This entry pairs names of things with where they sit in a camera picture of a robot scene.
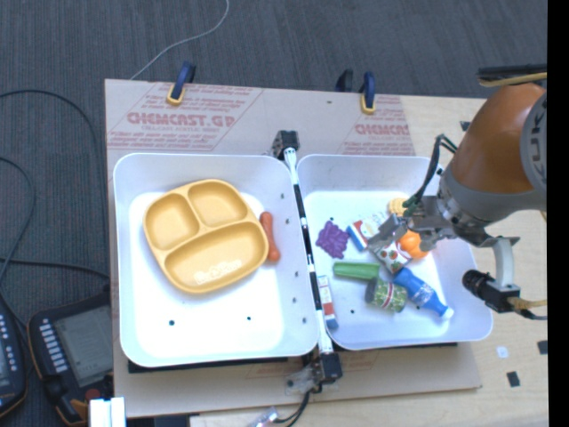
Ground yellow round toy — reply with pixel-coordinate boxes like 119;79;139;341
387;197;411;218

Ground white orange blue packet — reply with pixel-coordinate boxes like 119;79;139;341
317;275;340;331

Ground purple toy grapes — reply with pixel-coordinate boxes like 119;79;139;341
315;220;351;260

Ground white red blue carton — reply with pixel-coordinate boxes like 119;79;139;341
346;211;393;253

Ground black cylinder on white bracket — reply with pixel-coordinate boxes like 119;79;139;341
461;236;522;314

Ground orange toy fruit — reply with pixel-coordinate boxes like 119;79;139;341
397;230;432;260

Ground brown cardboard board, red print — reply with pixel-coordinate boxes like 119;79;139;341
104;78;484;418

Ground black block with thin wires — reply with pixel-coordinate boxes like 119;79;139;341
310;351;344;384
272;129;301;160

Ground orange toy sausage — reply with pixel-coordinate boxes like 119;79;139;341
259;211;282;263

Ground white carton with strawberry print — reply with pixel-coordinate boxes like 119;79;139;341
373;238;414;276

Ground yellow divided plate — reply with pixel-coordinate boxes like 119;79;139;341
141;178;271;295

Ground blue bottle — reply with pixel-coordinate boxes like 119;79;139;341
392;266;455;321

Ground thin black and white rod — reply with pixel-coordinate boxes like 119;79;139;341
283;147;334;355

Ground green printed can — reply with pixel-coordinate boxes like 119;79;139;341
365;277;409;314

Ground white plastic tray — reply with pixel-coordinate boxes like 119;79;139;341
295;153;494;351
112;151;322;368

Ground green toy vegetable stick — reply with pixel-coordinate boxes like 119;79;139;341
333;261;381;281

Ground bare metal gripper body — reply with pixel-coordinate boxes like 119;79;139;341
405;194;495;246

